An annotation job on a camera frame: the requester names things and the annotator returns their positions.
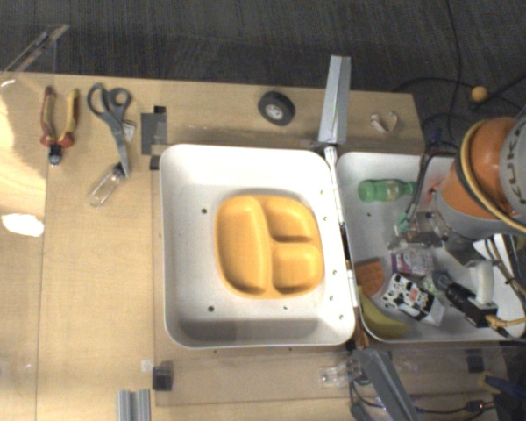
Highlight clear plastic bottle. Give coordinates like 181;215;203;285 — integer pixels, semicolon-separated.
87;162;126;209

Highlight red and yellow pliers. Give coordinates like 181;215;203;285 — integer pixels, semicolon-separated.
39;86;82;167

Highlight yellow banana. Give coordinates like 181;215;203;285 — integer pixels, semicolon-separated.
359;287;412;340

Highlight brown biscuit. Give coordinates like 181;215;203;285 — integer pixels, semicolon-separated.
354;257;387;298

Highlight green plastic bottle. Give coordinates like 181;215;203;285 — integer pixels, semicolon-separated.
357;178;418;203

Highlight white plastic tray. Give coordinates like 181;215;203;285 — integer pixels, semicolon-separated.
335;151;526;346
158;143;358;351

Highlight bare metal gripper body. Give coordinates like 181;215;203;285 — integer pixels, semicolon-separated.
387;210;449;251

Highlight grey scissors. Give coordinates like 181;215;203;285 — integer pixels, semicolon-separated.
86;82;134;180

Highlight white carton with black print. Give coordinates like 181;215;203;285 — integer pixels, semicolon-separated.
380;273;444;326

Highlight orange divided plate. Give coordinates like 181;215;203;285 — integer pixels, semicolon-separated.
214;193;326;300

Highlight purple and clear packet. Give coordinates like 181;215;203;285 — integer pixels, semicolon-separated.
389;245;436;278

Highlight black cylinder on white bracket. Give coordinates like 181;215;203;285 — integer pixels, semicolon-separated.
431;259;501;329

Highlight black tape roll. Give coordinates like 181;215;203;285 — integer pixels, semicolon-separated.
257;90;296;126

